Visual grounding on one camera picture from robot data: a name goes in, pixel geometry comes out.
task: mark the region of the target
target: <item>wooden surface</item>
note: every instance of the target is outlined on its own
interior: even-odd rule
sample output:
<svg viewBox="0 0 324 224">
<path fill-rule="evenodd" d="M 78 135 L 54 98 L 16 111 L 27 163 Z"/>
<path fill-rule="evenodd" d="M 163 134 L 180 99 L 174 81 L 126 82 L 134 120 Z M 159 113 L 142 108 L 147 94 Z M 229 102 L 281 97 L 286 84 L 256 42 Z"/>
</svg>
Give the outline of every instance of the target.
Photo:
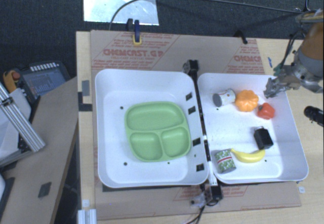
<svg viewBox="0 0 324 224">
<path fill-rule="evenodd" d="M 90 69 L 90 33 L 77 33 L 77 73 L 79 88 L 83 80 L 91 77 Z M 268 57 L 272 60 L 275 67 L 281 62 L 286 50 L 287 40 L 268 40 L 257 39 L 258 47 L 262 57 L 265 73 L 272 74 L 272 68 L 269 66 Z M 309 165 L 308 177 L 298 186 L 305 189 L 305 193 L 300 194 L 302 207 L 284 208 L 284 209 L 264 209 L 254 211 L 220 212 L 203 214 L 200 220 L 202 223 L 320 223 L 324 219 L 324 176 L 323 176 L 323 127 L 316 123 L 311 123 L 304 115 L 303 110 L 311 105 L 323 109 L 323 95 L 313 94 L 310 91 L 301 88 L 298 91 L 287 92 L 292 113 L 296 121 L 300 139 Z M 91 96 L 85 97 L 91 103 Z M 79 113 L 80 125 L 80 166 L 83 200 L 90 200 L 90 207 L 95 208 L 95 191 L 93 179 L 93 136 L 92 113 Z M 163 217 L 145 217 L 133 219 L 116 219 L 107 221 L 98 221 L 98 224 L 142 224 L 142 223 L 186 223 L 194 218 L 195 215 L 176 215 Z"/>
<path fill-rule="evenodd" d="M 3 173 L 15 181 L 1 224 L 54 223 L 76 141 L 76 84 L 74 78 L 40 99 L 32 125 L 46 146 Z M 38 198 L 48 182 L 49 194 Z"/>
</svg>

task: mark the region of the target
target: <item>black floor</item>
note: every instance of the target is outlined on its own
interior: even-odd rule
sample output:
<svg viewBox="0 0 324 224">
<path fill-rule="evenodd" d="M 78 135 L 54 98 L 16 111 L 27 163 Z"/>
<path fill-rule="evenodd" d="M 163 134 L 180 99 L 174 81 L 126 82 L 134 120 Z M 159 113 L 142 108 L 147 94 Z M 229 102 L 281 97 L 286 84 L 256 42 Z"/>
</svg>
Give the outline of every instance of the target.
<svg viewBox="0 0 324 224">
<path fill-rule="evenodd" d="M 224 1 L 289 11 L 302 10 L 305 6 L 305 0 Z M 160 26 L 143 26 L 141 31 L 233 36 L 240 29 L 246 37 L 285 39 L 298 27 L 294 21 L 296 14 L 287 12 L 189 0 L 157 0 L 156 3 Z M 323 6 L 323 0 L 309 0 L 310 9 Z M 83 0 L 0 0 L 0 73 L 19 64 L 61 60 L 73 77 L 76 75 L 75 32 L 107 28 L 108 23 L 83 21 Z M 112 30 L 124 29 L 125 25 L 120 24 L 112 27 Z M 71 163 L 57 223 L 75 221 L 74 163 Z"/>
</svg>

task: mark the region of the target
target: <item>orange pumpkin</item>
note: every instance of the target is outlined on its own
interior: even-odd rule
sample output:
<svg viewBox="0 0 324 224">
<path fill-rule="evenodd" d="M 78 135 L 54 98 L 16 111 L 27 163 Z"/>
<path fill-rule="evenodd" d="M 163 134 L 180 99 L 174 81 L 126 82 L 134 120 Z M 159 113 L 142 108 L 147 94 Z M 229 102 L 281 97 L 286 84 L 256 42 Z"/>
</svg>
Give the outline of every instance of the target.
<svg viewBox="0 0 324 224">
<path fill-rule="evenodd" d="M 243 90 L 236 95 L 235 105 L 240 111 L 253 111 L 258 106 L 259 97 L 251 90 Z"/>
</svg>

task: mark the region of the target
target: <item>yellow banana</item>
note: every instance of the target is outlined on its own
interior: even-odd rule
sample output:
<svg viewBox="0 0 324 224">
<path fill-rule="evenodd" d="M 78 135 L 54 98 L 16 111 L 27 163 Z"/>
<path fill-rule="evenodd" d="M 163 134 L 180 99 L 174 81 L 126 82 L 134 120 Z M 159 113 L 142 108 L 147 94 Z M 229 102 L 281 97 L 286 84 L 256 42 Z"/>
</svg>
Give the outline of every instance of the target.
<svg viewBox="0 0 324 224">
<path fill-rule="evenodd" d="M 244 152 L 240 152 L 240 151 L 236 151 L 234 149 L 230 150 L 235 157 L 243 162 L 243 163 L 256 163 L 259 162 L 260 160 L 262 160 L 265 156 L 265 150 L 257 150 L 253 153 L 244 153 Z"/>
</svg>

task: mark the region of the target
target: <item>green plate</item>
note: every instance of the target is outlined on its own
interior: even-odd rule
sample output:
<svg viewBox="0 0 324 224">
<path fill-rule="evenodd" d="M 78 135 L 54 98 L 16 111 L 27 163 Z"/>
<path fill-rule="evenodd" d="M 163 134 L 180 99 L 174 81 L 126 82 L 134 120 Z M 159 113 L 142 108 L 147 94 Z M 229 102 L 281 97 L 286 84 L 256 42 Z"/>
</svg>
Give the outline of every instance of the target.
<svg viewBox="0 0 324 224">
<path fill-rule="evenodd" d="M 191 147 L 187 119 L 172 102 L 131 106 L 125 115 L 127 139 L 133 154 L 145 162 L 167 161 L 186 155 Z"/>
</svg>

